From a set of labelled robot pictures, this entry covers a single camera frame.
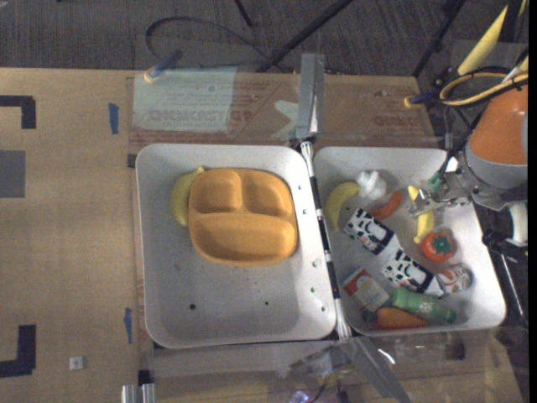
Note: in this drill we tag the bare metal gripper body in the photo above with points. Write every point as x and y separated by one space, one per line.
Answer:
459 185

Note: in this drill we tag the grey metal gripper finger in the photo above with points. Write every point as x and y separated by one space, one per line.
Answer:
420 209
427 195

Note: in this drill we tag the yellow banana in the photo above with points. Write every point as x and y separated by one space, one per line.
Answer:
335 202
178 200
424 227

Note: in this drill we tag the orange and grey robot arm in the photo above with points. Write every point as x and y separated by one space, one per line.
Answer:
499 124

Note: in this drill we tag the orange tomato with green top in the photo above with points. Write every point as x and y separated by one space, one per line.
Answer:
437 247

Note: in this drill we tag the black and white cow-print carton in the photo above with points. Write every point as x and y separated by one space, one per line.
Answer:
369 230
409 273

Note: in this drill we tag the orange and white can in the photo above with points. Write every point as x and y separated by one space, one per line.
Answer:
455 279

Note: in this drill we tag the green bottle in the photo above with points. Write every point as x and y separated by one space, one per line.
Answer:
419 305

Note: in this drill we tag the red and white juice carton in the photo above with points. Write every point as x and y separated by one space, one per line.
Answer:
366 290

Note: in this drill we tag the brown cardboard board red print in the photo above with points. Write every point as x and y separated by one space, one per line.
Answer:
361 111

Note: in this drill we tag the white plastic tray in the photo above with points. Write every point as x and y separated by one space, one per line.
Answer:
474 305
235 300

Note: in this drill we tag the orange carrot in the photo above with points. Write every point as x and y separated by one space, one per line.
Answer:
398 318

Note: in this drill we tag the orange divided plate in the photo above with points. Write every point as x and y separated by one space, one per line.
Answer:
243 233

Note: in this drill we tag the small white square block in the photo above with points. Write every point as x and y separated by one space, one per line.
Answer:
76 362

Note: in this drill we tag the black cylinder on white bracket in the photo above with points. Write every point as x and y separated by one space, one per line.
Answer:
518 225

